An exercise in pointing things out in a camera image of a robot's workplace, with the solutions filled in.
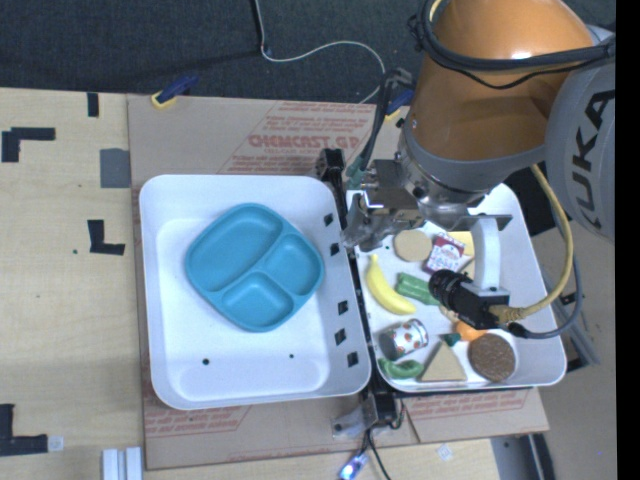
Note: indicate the brown round biscuit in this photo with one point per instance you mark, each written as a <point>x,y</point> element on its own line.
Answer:
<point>492,358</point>

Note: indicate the yellow banana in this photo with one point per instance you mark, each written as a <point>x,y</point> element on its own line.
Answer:
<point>385,293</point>

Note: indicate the green pepper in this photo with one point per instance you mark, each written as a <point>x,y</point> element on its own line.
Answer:
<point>400,368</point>

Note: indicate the white plastic tray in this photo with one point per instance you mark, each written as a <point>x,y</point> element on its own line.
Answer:
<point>530,278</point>
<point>175,318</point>

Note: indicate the white can with strawberry print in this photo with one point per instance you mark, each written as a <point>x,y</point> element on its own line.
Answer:
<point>407,338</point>

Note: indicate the blue divided plate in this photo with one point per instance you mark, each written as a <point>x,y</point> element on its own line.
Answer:
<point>240,253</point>

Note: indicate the red and white carton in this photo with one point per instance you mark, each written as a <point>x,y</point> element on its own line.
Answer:
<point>442,255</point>

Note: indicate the thin black and white rod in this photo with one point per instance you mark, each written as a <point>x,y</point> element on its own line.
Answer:
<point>361,313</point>

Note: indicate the tan round biscuit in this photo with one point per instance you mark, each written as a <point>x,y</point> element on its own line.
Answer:
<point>412,245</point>

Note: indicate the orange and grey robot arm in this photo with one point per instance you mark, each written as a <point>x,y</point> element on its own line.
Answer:
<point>500,93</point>

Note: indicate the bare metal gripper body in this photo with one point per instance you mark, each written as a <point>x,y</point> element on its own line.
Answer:
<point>395,193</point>

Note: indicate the black cylinder on white bracket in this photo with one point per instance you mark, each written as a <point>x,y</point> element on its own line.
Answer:
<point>470,295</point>

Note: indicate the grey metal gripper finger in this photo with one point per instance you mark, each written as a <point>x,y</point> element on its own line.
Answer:
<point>379,235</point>
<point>354,228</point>

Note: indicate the orange carrot with green top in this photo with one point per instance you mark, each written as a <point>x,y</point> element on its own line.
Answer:
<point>467,332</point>

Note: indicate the tan triangular bread slice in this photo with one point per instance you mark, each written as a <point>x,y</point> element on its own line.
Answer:
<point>442,365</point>

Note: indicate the brown cardboard board, red print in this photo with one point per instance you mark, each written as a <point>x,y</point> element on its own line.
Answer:
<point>200,133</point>

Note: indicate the yellow cheese wedge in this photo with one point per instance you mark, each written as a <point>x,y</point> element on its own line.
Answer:
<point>465,243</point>

